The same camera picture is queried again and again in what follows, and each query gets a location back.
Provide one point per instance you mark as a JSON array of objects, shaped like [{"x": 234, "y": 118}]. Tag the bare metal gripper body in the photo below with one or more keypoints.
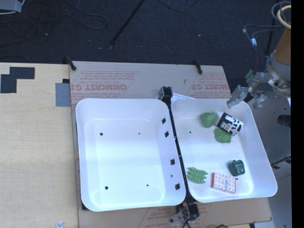
[{"x": 263, "y": 87}]

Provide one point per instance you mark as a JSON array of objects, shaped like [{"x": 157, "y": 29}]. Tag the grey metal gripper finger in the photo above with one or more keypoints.
[
  {"x": 259, "y": 101},
  {"x": 237, "y": 97}
]

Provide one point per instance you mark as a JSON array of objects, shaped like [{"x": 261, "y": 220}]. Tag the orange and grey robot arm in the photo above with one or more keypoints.
[{"x": 283, "y": 49}]

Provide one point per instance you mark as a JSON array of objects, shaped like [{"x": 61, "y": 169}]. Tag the black and white cow carton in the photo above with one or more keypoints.
[{"x": 230, "y": 124}]

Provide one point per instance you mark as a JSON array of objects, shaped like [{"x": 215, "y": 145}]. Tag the green lettuce leaf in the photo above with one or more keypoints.
[
  {"x": 222, "y": 136},
  {"x": 208, "y": 120}
]

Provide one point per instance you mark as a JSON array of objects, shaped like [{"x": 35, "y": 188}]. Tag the white paper sheet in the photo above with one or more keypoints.
[{"x": 183, "y": 96}]

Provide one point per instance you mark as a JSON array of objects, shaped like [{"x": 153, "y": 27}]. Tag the white plastic tray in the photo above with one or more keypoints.
[
  {"x": 209, "y": 155},
  {"x": 123, "y": 165}
]

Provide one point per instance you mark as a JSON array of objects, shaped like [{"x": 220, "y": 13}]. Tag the green bell pepper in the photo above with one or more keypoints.
[{"x": 236, "y": 168}]

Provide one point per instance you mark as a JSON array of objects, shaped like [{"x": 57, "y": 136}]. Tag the orange and white box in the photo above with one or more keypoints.
[{"x": 223, "y": 183}]

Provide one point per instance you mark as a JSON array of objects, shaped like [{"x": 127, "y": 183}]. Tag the green pea pods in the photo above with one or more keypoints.
[{"x": 196, "y": 175}]

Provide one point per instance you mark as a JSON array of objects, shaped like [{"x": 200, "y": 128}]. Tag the brown cardboard board red print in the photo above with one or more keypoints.
[{"x": 133, "y": 84}]

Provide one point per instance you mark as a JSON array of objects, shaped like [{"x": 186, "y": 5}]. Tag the black cylinder on white bracket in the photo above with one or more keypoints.
[{"x": 284, "y": 121}]

